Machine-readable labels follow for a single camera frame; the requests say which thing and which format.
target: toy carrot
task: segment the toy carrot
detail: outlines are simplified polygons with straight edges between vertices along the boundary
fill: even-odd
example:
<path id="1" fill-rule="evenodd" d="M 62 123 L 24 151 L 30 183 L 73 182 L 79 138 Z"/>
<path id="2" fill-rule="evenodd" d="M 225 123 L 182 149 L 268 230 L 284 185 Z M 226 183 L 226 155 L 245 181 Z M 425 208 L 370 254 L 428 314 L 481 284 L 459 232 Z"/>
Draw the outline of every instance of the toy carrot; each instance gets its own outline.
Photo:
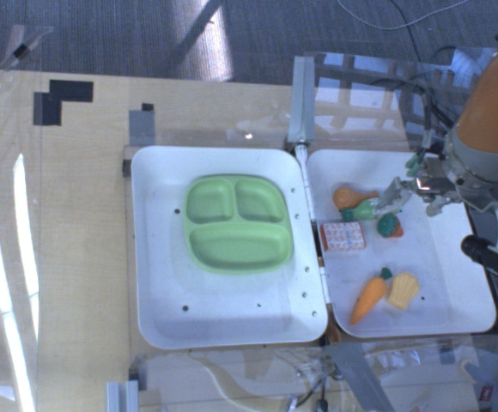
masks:
<path id="1" fill-rule="evenodd" d="M 380 298 L 386 294 L 386 290 L 388 289 L 386 280 L 390 277 L 392 277 L 391 271 L 387 267 L 383 267 L 380 271 L 380 276 L 369 280 L 355 303 L 350 324 L 357 324 L 379 302 Z"/>

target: floor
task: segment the floor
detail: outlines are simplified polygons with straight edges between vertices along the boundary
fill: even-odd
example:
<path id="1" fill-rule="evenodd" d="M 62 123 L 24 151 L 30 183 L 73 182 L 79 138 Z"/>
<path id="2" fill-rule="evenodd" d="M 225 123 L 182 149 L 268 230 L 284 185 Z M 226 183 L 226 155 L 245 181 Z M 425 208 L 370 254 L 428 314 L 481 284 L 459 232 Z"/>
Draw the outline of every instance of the floor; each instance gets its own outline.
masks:
<path id="1" fill-rule="evenodd" d="M 393 1 L 411 21 L 462 0 Z M 404 22 L 388 0 L 341 2 L 383 27 Z M 498 0 L 392 31 L 336 0 L 0 0 L 0 62 L 14 25 L 53 27 L 31 70 L 290 84 L 293 57 L 310 52 L 447 64 L 450 46 L 494 47 Z"/>

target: white cable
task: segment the white cable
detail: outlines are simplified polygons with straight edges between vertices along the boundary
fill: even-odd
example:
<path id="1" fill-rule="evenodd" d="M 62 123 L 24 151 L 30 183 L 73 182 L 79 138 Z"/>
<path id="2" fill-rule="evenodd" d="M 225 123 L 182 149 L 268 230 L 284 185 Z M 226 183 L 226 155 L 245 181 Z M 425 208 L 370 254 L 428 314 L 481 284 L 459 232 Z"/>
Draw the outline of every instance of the white cable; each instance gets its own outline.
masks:
<path id="1" fill-rule="evenodd" d="M 453 9 L 453 8 L 457 8 L 458 6 L 462 5 L 462 4 L 465 4 L 465 3 L 468 3 L 470 0 L 461 0 L 460 2 L 458 3 L 454 3 L 454 4 L 451 4 L 449 6 L 446 6 L 445 8 L 439 8 L 439 9 L 436 9 L 436 10 L 433 10 L 432 12 L 429 12 L 428 14 L 425 14 L 423 15 L 422 17 L 419 17 L 417 19 L 415 19 L 414 21 L 410 21 L 409 23 L 405 23 L 405 24 L 401 24 L 399 26 L 392 26 L 392 27 L 384 27 L 384 26 L 379 26 L 379 25 L 376 25 L 376 24 L 373 24 L 373 23 L 370 23 L 369 21 L 365 21 L 363 20 L 362 18 L 360 18 L 358 15 L 354 14 L 354 12 L 352 12 L 350 9 L 348 9 L 346 6 L 344 6 L 342 3 L 341 3 L 341 0 L 337 0 L 337 3 L 338 5 L 343 8 L 346 12 L 348 12 L 350 15 L 352 15 L 354 18 L 356 18 L 359 22 L 365 24 L 366 26 L 369 26 L 369 27 L 374 27 L 375 29 L 380 29 L 381 31 L 397 31 L 399 29 L 404 29 L 408 26 L 412 26 L 414 24 L 417 24 L 418 22 L 420 21 L 423 21 L 425 20 L 426 18 L 429 18 L 430 16 L 432 15 L 436 15 L 436 14 L 439 14 L 440 12 L 443 12 L 445 10 L 449 10 L 449 9 Z"/>

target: green tray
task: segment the green tray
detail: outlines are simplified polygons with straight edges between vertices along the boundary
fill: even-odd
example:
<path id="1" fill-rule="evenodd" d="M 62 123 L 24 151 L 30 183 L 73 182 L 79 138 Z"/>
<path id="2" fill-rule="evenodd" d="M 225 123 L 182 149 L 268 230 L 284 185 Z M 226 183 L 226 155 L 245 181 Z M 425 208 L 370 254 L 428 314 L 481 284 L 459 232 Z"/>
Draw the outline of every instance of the green tray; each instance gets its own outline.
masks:
<path id="1" fill-rule="evenodd" d="M 190 185 L 185 239 L 197 265 L 217 273 L 274 270 L 293 253 L 283 194 L 266 179 L 221 175 Z"/>

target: red and white box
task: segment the red and white box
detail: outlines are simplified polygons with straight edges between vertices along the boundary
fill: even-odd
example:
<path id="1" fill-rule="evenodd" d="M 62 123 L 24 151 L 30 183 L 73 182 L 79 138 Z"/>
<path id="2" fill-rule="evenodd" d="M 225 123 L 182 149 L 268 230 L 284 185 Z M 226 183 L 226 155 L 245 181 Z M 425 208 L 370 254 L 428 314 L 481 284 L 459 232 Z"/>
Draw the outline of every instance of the red and white box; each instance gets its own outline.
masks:
<path id="1" fill-rule="evenodd" d="M 323 223 L 319 234 L 325 251 L 357 251 L 366 247 L 358 221 Z"/>

